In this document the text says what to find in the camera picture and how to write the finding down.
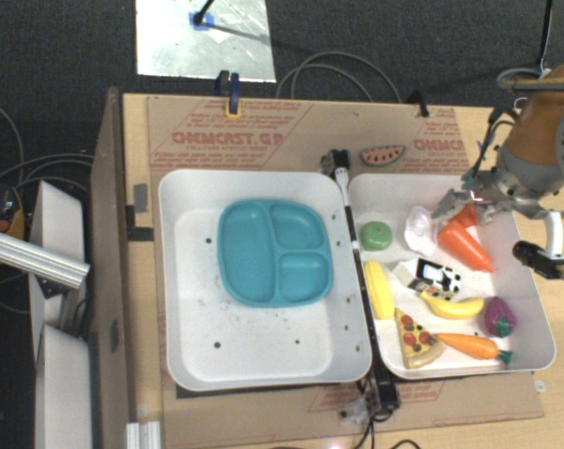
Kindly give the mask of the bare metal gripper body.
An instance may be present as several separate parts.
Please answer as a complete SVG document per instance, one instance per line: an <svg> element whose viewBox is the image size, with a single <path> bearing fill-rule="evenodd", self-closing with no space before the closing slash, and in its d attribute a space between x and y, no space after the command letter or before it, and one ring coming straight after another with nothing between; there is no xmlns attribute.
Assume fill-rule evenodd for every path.
<svg viewBox="0 0 564 449"><path fill-rule="evenodd" d="M474 205L484 200L506 200L511 202L512 211L525 217L543 217L542 194L530 190L509 172L468 172L462 177L462 189L471 194Z"/></svg>

